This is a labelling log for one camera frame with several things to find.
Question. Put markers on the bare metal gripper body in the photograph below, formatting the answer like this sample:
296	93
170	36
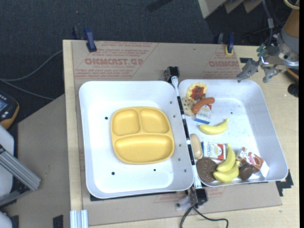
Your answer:
288	61

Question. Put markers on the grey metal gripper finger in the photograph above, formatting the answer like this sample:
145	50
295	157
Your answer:
269	73
248	69

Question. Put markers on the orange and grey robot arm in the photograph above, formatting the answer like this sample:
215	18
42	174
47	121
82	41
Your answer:
291	25

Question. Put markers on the orange-red sausage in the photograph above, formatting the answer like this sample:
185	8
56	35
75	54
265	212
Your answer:
204	102

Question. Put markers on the yellow and red pizza slice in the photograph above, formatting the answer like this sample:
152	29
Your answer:
196	89

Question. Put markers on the white plastic tray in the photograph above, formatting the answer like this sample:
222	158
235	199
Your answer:
99	136
249	127

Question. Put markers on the small blue and white carton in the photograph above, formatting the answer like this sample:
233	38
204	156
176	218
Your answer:
203	115

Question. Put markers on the yellow banana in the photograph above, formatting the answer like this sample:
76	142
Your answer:
212	129
226	176
228	160

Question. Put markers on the beige chocolate chip biscuit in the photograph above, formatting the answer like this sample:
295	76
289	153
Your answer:
187	106

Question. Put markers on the thin black and white rod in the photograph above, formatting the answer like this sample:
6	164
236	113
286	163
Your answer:
184	119

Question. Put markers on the white and brown carton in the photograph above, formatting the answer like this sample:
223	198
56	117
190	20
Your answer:
255	161

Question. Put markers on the red and white carton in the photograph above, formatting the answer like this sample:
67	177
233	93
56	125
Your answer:
213	150

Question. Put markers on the tan bread roll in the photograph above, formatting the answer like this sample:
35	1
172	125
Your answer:
196	146

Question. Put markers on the brown doughnut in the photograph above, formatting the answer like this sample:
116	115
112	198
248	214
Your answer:
245	172

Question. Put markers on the brown cardboard board, red print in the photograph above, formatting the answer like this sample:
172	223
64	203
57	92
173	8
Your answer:
147	56

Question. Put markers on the round brown biscuit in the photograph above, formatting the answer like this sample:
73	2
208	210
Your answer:
206	170

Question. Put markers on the yellow divided plate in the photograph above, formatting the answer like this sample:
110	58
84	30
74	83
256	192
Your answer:
142	141

